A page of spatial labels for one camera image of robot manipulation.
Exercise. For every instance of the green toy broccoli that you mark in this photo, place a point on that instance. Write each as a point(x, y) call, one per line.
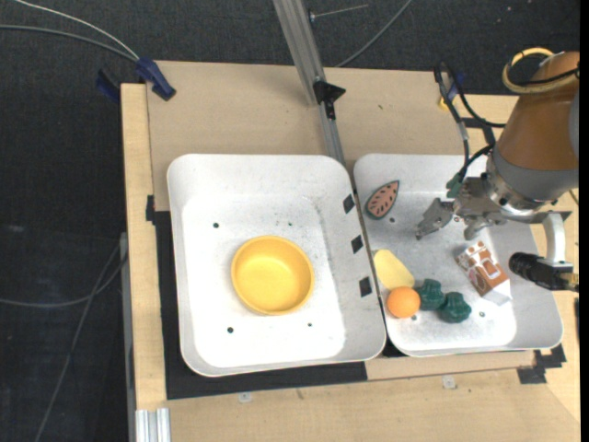
point(454, 308)
point(431, 295)

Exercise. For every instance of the brown and white carton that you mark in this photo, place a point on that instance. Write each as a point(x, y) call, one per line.
point(483, 270)

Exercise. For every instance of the black cylinder on white bracket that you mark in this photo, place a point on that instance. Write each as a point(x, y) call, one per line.
point(538, 270)

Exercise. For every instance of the orange ball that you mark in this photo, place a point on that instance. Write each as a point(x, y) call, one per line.
point(403, 302)

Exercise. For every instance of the toy watermelon slice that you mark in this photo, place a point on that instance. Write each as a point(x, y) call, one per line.
point(382, 200)

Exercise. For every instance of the yellow bowl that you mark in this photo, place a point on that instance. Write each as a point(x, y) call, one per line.
point(272, 275)

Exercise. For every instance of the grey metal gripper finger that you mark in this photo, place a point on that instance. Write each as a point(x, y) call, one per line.
point(436, 217)
point(476, 230)

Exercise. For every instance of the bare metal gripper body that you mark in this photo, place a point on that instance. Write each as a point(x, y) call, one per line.
point(481, 203)

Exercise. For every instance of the brown cardboard board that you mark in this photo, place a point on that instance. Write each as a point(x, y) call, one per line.
point(239, 113)

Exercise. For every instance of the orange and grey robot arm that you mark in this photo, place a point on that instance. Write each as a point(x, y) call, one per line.
point(536, 122)

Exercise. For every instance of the pale yellow flat toy piece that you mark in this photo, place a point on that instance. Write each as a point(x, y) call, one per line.
point(392, 270)

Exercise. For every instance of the white plastic tray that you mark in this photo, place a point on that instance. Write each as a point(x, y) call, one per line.
point(207, 293)
point(432, 339)

